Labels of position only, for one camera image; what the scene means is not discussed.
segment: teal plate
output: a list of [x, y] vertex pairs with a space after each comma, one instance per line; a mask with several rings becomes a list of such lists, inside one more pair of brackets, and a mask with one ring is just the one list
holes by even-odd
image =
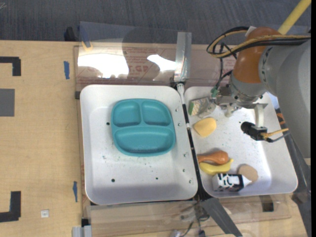
[[166, 154], [176, 141], [170, 111], [157, 100], [117, 102], [111, 112], [111, 127], [116, 148], [129, 156]]

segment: yellow banana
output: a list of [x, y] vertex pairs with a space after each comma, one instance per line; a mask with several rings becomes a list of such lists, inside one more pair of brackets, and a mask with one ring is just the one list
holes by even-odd
[[201, 162], [199, 164], [199, 167], [201, 168], [202, 171], [204, 171], [206, 174], [209, 175], [216, 175], [218, 173], [227, 173], [231, 169], [231, 164], [234, 160], [230, 159], [228, 163], [222, 164], [222, 165], [211, 165], [206, 162]]

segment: gray floor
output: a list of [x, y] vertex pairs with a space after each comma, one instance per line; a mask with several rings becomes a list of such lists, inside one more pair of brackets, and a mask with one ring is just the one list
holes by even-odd
[[[278, 28], [300, 0], [0, 0], [2, 40], [63, 40], [80, 21], [193, 33], [193, 43], [209, 43], [240, 25]], [[311, 27], [309, 7], [296, 23]]]

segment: white tray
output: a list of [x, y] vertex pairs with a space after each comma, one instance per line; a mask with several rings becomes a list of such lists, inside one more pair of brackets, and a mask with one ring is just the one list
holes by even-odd
[[[115, 147], [111, 111], [123, 99], [146, 98], [170, 110], [176, 133], [174, 148], [160, 156], [133, 157]], [[198, 183], [181, 99], [167, 86], [90, 85], [80, 94], [85, 190], [96, 204], [186, 200]]]
[[[185, 91], [187, 107], [194, 99], [209, 96], [211, 87], [190, 87]], [[268, 94], [258, 103], [267, 103], [264, 109], [264, 126], [268, 132], [280, 129], [276, 112]], [[192, 129], [192, 138], [196, 154], [205, 154], [216, 150], [223, 150], [234, 159], [229, 173], [236, 174], [241, 164], [253, 166], [259, 175], [259, 179], [245, 187], [240, 192], [216, 192], [212, 187], [210, 175], [201, 173], [202, 184], [206, 192], [217, 198], [257, 196], [291, 193], [297, 187], [297, 176], [284, 139], [274, 143], [255, 141], [250, 136], [243, 134], [240, 125], [244, 121], [255, 123], [254, 110], [242, 108], [233, 113], [230, 118], [225, 117], [220, 107], [208, 115], [217, 120], [216, 130], [206, 138], [201, 138]], [[191, 126], [200, 119], [190, 116]]]

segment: table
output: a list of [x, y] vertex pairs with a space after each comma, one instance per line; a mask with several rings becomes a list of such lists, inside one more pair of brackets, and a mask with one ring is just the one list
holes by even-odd
[[[72, 227], [81, 225], [73, 51], [76, 45], [0, 41], [0, 56], [21, 59], [21, 76], [12, 76], [12, 64], [0, 63], [0, 88], [14, 89], [15, 93], [14, 116], [0, 117], [0, 212], [9, 211], [11, 192], [21, 192], [21, 217], [18, 221], [0, 223], [0, 236], [71, 236]], [[69, 79], [64, 62], [70, 66]], [[290, 218], [240, 223], [237, 227], [244, 236], [306, 236], [297, 205], [290, 195], [285, 195], [285, 199]], [[48, 217], [44, 210], [49, 210]], [[208, 235], [223, 236], [217, 226], [205, 230]]]

